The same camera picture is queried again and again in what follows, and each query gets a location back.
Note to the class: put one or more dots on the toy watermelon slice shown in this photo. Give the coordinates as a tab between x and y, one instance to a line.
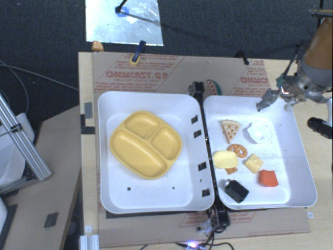
215	87

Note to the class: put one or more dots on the orange toy wedge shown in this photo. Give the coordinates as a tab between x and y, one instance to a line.
268	178

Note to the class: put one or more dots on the black cylinder on white bracket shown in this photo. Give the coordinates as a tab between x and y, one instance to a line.
319	125

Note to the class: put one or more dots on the small black bottle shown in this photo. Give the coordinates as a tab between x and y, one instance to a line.
236	191

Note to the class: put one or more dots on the yellow divided plate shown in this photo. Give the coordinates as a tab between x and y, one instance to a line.
140	150

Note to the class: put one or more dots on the yellow toy cheese wedge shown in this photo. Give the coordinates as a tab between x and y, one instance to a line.
253	163

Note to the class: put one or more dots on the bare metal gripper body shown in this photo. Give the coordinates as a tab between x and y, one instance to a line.
299	88

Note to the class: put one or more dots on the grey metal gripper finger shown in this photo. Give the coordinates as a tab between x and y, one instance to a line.
268	99
291	104

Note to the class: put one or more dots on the orange toy waffle piece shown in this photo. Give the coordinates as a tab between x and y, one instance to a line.
97	46

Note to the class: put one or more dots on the orange toy pretzel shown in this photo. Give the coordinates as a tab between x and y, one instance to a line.
241	152

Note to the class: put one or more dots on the toy pizza slice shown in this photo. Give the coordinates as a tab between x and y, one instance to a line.
230	130

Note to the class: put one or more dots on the orange toy biscuit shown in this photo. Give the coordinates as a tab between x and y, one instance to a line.
231	170

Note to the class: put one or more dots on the white plastic tray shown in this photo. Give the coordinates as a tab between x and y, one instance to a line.
145	194
283	160

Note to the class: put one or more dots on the thin black and white rod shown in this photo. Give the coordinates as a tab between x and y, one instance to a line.
208	139

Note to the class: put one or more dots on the brown cardboard board red print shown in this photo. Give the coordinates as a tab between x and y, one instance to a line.
156	64

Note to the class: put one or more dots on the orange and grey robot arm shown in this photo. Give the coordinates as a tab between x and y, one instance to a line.
320	45

